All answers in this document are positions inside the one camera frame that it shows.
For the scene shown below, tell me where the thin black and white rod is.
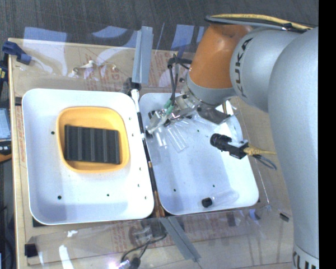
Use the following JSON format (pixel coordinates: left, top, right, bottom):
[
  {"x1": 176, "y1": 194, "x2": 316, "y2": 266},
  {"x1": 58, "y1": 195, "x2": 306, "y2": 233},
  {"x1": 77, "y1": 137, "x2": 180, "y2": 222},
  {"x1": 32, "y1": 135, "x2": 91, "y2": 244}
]
[{"x1": 130, "y1": 89, "x2": 165, "y2": 217}]

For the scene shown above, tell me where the black cylinder on white bracket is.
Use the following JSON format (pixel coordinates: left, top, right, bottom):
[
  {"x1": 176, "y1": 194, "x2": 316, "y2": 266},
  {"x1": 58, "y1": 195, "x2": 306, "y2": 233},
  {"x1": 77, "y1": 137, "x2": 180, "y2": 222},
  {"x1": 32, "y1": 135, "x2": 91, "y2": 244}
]
[{"x1": 209, "y1": 114, "x2": 250, "y2": 160}]

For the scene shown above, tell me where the white plastic tray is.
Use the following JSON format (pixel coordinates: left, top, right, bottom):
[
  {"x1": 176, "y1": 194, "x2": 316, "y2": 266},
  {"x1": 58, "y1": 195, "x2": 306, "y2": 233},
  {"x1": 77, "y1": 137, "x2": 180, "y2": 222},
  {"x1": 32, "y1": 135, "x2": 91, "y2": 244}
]
[
  {"x1": 138, "y1": 92, "x2": 260, "y2": 216},
  {"x1": 21, "y1": 87, "x2": 155, "y2": 226}
]

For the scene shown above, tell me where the orange bowl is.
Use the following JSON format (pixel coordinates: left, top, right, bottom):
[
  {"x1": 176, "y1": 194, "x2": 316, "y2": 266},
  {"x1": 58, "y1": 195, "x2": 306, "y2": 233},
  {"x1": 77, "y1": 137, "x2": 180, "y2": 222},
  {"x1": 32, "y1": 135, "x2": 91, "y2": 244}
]
[{"x1": 55, "y1": 106, "x2": 130, "y2": 174}]

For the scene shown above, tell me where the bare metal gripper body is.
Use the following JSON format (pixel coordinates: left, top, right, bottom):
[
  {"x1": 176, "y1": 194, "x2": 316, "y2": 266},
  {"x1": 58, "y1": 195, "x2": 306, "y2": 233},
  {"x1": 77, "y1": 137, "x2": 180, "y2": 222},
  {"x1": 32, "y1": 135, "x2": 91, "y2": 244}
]
[{"x1": 156, "y1": 93, "x2": 202, "y2": 124}]

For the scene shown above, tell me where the black ribbed rectangular block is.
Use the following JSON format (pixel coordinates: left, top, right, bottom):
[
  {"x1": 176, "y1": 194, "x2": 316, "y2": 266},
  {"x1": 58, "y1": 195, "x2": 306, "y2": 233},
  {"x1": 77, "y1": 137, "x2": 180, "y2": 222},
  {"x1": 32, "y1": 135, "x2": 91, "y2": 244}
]
[{"x1": 64, "y1": 124, "x2": 122, "y2": 165}]

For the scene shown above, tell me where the brown cardboard board, red print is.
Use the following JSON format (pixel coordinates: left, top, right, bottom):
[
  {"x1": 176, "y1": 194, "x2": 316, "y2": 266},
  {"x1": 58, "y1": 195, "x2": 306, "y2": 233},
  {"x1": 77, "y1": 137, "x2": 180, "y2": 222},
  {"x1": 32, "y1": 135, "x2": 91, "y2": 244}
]
[{"x1": 7, "y1": 37, "x2": 295, "y2": 266}]

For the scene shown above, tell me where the clear plastic bottle, black cap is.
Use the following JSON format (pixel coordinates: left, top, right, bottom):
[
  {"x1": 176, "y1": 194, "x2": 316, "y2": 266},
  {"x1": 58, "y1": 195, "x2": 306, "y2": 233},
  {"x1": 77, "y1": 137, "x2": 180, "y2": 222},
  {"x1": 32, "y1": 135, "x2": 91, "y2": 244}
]
[{"x1": 201, "y1": 190, "x2": 240, "y2": 208}]

